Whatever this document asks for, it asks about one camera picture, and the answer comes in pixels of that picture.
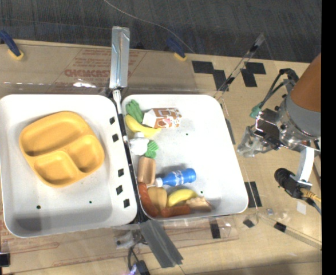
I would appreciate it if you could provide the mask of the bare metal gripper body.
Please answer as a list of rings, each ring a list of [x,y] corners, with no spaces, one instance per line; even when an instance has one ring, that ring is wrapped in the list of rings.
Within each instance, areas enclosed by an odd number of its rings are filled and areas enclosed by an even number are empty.
[[[256,118],[254,135],[272,144],[272,150],[300,152],[321,137],[321,109],[298,104],[281,104],[277,111],[265,109]]]

